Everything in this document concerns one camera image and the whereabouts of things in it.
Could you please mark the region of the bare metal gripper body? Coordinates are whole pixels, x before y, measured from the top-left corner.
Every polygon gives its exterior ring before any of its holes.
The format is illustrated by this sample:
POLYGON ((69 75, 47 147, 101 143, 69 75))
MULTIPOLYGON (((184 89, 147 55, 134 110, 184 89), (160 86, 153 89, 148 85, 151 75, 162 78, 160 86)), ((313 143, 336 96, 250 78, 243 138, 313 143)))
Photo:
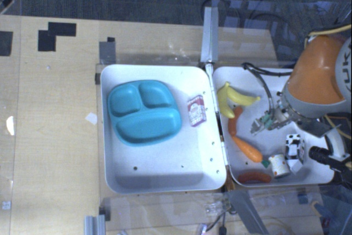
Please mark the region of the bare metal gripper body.
POLYGON ((289 92, 279 92, 277 101, 274 101, 273 95, 269 92, 268 101, 269 120, 288 121, 288 124, 291 122, 298 124, 303 122, 303 116, 293 107, 296 99, 289 92))

